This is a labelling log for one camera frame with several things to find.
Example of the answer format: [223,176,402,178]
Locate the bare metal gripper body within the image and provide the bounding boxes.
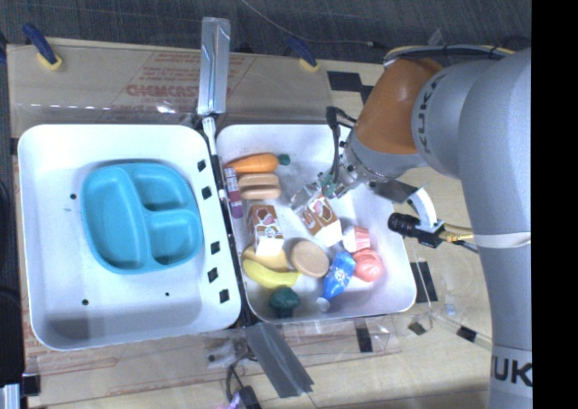
[314,161,378,200]

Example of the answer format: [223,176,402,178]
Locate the brown and white carton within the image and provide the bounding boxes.
[245,203,286,259]
[297,193,345,248]

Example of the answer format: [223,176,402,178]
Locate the tan toy bread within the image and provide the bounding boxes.
[237,172,283,201]

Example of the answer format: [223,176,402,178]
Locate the pink and white cupcake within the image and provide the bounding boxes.
[341,224,373,255]

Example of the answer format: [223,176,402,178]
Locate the orange carrot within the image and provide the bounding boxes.
[223,152,292,175]

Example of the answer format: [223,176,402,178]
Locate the round tan biscuit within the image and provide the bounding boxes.
[289,238,331,279]

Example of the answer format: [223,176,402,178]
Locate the pink and white packet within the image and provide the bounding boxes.
[223,166,246,220]

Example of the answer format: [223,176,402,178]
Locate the salmon pink round toy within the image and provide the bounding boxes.
[351,247,386,284]

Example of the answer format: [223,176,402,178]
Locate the blue and white bottle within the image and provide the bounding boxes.
[315,250,358,313]

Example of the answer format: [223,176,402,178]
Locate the yellow banana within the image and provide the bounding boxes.
[240,244,302,290]

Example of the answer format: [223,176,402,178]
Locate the green broccoli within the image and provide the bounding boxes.
[268,285,302,320]

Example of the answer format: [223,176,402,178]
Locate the white plastic tray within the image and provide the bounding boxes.
[215,123,418,325]
[16,123,243,351]

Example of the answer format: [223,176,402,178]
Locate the blue divided plate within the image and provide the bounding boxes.
[79,162,205,275]

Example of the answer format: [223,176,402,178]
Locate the brown cardboard board red print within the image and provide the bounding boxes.
[5,36,404,409]

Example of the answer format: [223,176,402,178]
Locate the black cylinder on white bracket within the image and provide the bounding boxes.
[387,187,445,249]

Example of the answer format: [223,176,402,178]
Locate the black block with thin wires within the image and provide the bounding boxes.
[238,385,263,409]

